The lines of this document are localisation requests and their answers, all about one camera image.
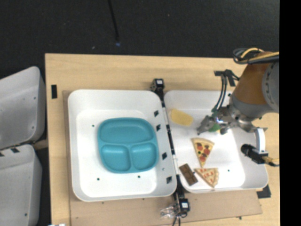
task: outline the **teal tray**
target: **teal tray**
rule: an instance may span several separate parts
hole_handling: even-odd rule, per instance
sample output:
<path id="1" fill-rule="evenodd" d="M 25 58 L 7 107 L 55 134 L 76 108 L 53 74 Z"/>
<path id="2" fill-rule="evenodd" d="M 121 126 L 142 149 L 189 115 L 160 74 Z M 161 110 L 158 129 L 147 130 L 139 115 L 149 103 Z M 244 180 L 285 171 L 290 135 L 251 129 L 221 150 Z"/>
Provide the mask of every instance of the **teal tray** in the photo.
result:
<path id="1" fill-rule="evenodd" d="M 98 128 L 97 140 L 100 157 L 109 171 L 147 171 L 158 162 L 156 133 L 144 119 L 105 120 Z"/>

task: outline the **black floor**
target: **black floor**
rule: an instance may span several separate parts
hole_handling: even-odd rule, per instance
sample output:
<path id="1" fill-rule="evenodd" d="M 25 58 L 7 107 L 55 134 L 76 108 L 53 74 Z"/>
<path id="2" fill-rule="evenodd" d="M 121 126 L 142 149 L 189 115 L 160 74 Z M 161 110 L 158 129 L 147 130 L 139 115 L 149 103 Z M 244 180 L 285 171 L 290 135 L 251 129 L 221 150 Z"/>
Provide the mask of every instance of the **black floor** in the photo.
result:
<path id="1" fill-rule="evenodd" d="M 279 51 L 280 0 L 0 0 L 0 78 L 45 53 L 232 57 L 235 48 Z M 116 32 L 120 45 L 116 43 Z M 49 222 L 48 152 L 42 214 Z"/>

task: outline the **green object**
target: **green object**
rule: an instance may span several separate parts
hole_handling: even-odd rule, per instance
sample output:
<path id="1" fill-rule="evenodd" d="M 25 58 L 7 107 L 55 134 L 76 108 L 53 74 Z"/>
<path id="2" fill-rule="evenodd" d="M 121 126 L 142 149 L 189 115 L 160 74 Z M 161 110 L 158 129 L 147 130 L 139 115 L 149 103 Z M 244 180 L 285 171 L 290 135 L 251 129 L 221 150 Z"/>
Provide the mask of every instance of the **green object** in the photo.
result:
<path id="1" fill-rule="evenodd" d="M 221 129 L 220 125 L 216 123 L 208 131 L 209 132 L 216 132 L 216 131 L 218 131 L 220 129 Z"/>

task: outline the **yellow sponge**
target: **yellow sponge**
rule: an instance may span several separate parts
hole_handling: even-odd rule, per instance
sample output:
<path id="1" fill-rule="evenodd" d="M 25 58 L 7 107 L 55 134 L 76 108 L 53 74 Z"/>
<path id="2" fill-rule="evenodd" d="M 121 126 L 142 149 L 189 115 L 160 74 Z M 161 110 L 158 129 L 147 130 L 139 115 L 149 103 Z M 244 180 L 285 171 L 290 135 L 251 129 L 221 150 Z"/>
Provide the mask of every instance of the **yellow sponge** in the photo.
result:
<path id="1" fill-rule="evenodd" d="M 192 116 L 188 115 L 183 111 L 179 111 L 177 109 L 171 110 L 171 120 L 174 123 L 183 125 L 183 126 L 190 126 L 193 122 Z"/>

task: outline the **blue plate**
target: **blue plate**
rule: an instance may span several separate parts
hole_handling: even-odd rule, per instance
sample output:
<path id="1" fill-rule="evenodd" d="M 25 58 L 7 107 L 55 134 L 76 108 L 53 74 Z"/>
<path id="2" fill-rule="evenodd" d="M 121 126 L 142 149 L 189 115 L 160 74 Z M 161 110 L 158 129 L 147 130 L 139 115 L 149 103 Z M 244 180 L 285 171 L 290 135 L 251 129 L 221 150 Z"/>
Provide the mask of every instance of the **blue plate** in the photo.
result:
<path id="1" fill-rule="evenodd" d="M 106 169 L 116 173 L 147 171 L 158 162 L 153 127 L 140 118 L 114 118 L 101 123 L 99 154 Z"/>

